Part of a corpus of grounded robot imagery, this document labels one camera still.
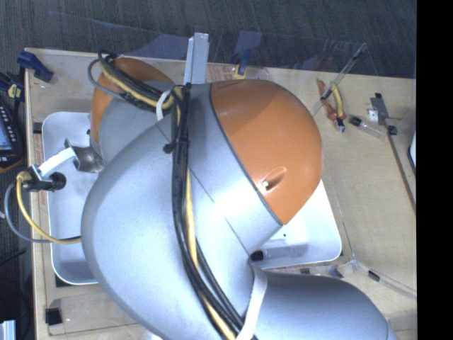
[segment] cable bundle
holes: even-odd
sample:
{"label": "cable bundle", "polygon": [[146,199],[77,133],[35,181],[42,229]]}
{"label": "cable bundle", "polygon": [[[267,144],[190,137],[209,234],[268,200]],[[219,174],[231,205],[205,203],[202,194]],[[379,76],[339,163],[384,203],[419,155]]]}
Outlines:
{"label": "cable bundle", "polygon": [[[104,91],[113,97],[123,99],[138,108],[156,112],[158,100],[160,99],[163,92],[148,84],[145,84],[138,79],[135,79],[133,76],[116,67],[113,64],[113,61],[116,58],[118,58],[117,54],[108,52],[106,50],[100,50],[98,52],[98,58],[92,61],[88,66],[89,81],[97,89],[100,89],[101,91]],[[91,70],[96,63],[99,63],[104,76],[111,82],[116,84],[118,87],[120,87],[124,91],[123,93],[116,93],[114,91],[111,91],[104,86],[101,86],[94,80]],[[164,113],[169,112],[172,105],[173,98],[168,97],[162,103],[162,111]]]}
{"label": "cable bundle", "polygon": [[[243,319],[220,288],[196,240],[188,171],[188,116],[190,85],[176,86],[173,97],[172,141],[164,151],[173,152],[172,206],[178,243],[185,270],[206,315],[223,339],[233,340],[243,326]],[[205,275],[207,282],[200,275]]]}

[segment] blue clamp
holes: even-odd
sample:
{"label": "blue clamp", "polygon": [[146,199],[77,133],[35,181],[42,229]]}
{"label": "blue clamp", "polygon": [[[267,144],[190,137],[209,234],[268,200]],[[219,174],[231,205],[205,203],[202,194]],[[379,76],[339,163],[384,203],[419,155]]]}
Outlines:
{"label": "blue clamp", "polygon": [[16,61],[21,67],[34,69],[35,77],[44,82],[49,83],[54,75],[33,53],[25,50],[19,53]]}
{"label": "blue clamp", "polygon": [[54,74],[33,53],[26,52],[25,50],[19,53],[17,63],[20,66],[19,74],[12,74],[10,72],[3,74],[0,72],[0,90],[8,92],[8,96],[17,102],[25,102],[23,83],[25,68],[34,69],[35,77],[47,83]]}
{"label": "blue clamp", "polygon": [[242,58],[240,59],[239,63],[237,63],[238,58],[239,58],[239,53],[234,54],[230,61],[230,64],[236,64],[236,68],[234,70],[235,78],[244,78],[245,77],[248,60],[250,59],[252,52],[251,52],[251,49],[246,49],[241,53],[242,53]]}
{"label": "blue clamp", "polygon": [[23,79],[18,75],[0,72],[0,90],[8,92],[8,96],[17,102],[25,102]]}

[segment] white cable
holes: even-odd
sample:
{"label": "white cable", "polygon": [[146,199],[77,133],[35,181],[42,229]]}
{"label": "white cable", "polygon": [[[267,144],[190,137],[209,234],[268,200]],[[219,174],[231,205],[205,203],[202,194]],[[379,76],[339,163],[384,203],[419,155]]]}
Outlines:
{"label": "white cable", "polygon": [[164,118],[164,112],[162,112],[162,104],[164,103],[165,99],[167,96],[170,94],[170,89],[168,91],[165,91],[161,94],[159,100],[157,101],[156,105],[156,115],[157,115],[157,120],[160,121],[162,118]]}
{"label": "white cable", "polygon": [[268,279],[263,270],[256,266],[252,266],[252,268],[255,279],[253,280],[252,293],[248,302],[246,321],[243,323],[241,332],[239,332],[236,340],[250,340],[253,337],[260,308],[263,304],[264,295],[268,286]]}
{"label": "white cable", "polygon": [[68,147],[43,162],[40,167],[38,167],[38,170],[42,176],[47,176],[47,174],[55,170],[58,165],[75,156],[76,152],[72,149],[72,147]]}

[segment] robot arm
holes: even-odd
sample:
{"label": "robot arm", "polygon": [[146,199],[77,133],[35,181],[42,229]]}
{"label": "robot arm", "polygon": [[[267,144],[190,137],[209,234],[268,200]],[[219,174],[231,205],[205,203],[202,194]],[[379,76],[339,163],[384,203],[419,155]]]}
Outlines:
{"label": "robot arm", "polygon": [[[148,84],[173,85],[158,79]],[[162,339],[236,339],[254,271],[262,271],[253,267],[259,257],[251,256],[291,220],[321,178],[321,139],[313,118],[290,92],[269,81],[190,88],[186,159],[196,243],[208,269],[202,275],[215,278],[201,289],[188,274],[171,219],[175,165],[163,148],[174,141],[176,110],[158,122],[151,111],[98,95],[93,135],[98,132],[108,160],[86,200],[81,228],[94,276]],[[126,126],[140,129],[124,135]],[[341,280],[260,273],[267,286],[254,339],[396,339],[372,302]],[[226,330],[200,300],[212,291],[222,302],[215,285],[233,309],[216,306],[217,314],[239,316],[225,321]]]}
{"label": "robot arm", "polygon": [[[121,57],[113,61],[113,65],[121,69],[124,73],[129,74],[131,77],[138,79],[139,81],[165,81],[172,82],[164,73],[154,68],[150,64],[147,64],[141,60],[134,58]],[[104,73],[98,78],[98,84],[102,87],[115,92],[120,93],[123,90],[113,81],[111,81]],[[113,100],[113,96],[106,91],[102,91],[96,88],[93,92],[93,99],[91,100],[91,139],[97,145],[99,144],[99,128],[103,114]]]}

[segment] wooden workbench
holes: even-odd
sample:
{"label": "wooden workbench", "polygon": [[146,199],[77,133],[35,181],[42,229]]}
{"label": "wooden workbench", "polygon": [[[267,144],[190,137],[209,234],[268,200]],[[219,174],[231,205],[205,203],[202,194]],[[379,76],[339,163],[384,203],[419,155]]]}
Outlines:
{"label": "wooden workbench", "polygon": [[[29,164],[42,162],[40,124],[58,111],[89,112],[93,86],[86,69],[94,54],[28,48],[54,76],[45,83],[27,69],[25,97]],[[185,62],[144,59],[176,83],[183,82]],[[267,69],[269,80],[289,89],[307,108],[319,98],[316,78],[326,83],[336,74]],[[232,66],[208,64],[207,81],[232,79]],[[343,256],[335,265],[365,292],[401,339],[417,338],[415,252],[415,174],[406,155],[415,129],[415,81],[347,75],[340,91],[345,112],[367,117],[370,98],[380,93],[399,136],[375,139],[347,125],[343,134],[324,110],[315,116],[323,140],[323,182],[342,237]],[[45,192],[30,194],[33,219],[48,230]],[[323,273],[322,263],[311,273]],[[300,272],[300,268],[283,271]],[[57,286],[48,244],[33,245],[36,339],[152,339],[99,285]],[[45,322],[46,309],[58,307],[62,323]]]}

